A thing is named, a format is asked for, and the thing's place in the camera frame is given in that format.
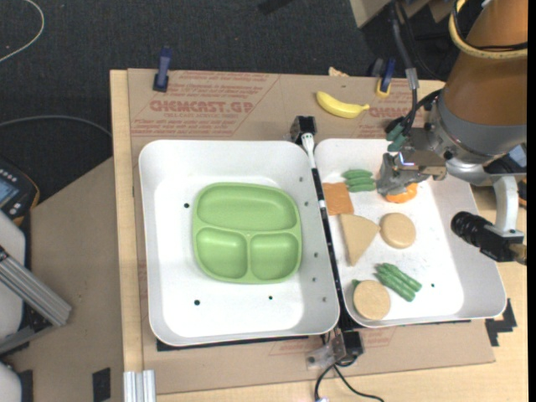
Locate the small tan lump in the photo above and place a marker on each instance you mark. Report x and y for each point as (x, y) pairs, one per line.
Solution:
(337, 73)

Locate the white plastic tray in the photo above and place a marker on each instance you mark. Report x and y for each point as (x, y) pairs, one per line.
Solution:
(444, 245)
(176, 245)

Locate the thin black and white rod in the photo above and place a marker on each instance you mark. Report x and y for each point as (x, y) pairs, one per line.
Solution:
(331, 249)

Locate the green asparagus bundle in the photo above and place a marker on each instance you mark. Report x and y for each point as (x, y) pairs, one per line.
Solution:
(398, 282)

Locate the brown cardboard board red print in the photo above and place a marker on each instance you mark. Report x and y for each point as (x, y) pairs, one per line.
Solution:
(234, 94)

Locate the tan round biscuit green edge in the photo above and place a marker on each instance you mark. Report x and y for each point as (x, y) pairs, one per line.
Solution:
(372, 300)

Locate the orange square cheese slice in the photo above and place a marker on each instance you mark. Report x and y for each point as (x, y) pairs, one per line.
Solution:
(337, 199)

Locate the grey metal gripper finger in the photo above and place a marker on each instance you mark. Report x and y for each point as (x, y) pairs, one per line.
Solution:
(410, 178)
(387, 178)

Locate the orange round toy food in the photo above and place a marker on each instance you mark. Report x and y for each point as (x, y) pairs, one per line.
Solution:
(403, 197)

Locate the yellow banana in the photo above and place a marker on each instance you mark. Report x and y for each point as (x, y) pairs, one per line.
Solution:
(339, 106)

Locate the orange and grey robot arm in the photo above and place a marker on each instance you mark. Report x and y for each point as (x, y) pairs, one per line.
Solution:
(490, 78)

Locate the tan triangular slice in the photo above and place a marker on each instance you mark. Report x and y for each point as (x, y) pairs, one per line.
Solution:
(356, 235)

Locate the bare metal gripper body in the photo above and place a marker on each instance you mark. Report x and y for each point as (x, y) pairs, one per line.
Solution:
(425, 157)

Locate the green pea pods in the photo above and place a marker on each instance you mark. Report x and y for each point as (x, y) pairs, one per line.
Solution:
(359, 181)

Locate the green divided plate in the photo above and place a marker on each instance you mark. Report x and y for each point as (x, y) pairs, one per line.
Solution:
(245, 207)

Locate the black cylinder on white bracket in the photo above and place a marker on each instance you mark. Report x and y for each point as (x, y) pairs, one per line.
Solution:
(498, 241)

